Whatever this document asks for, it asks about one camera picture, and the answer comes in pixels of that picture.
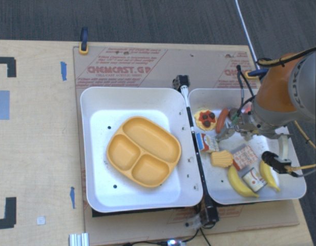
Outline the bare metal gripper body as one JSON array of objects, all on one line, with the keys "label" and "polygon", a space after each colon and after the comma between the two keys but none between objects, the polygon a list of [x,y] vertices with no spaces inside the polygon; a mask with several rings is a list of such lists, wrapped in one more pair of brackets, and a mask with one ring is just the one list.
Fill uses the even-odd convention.
[{"label": "bare metal gripper body", "polygon": [[280,126],[269,124],[261,120],[255,113],[238,113],[234,114],[234,128],[246,140],[252,139],[254,135],[264,136],[269,139],[279,139],[282,136],[289,138],[289,133],[277,133],[276,129]]}]

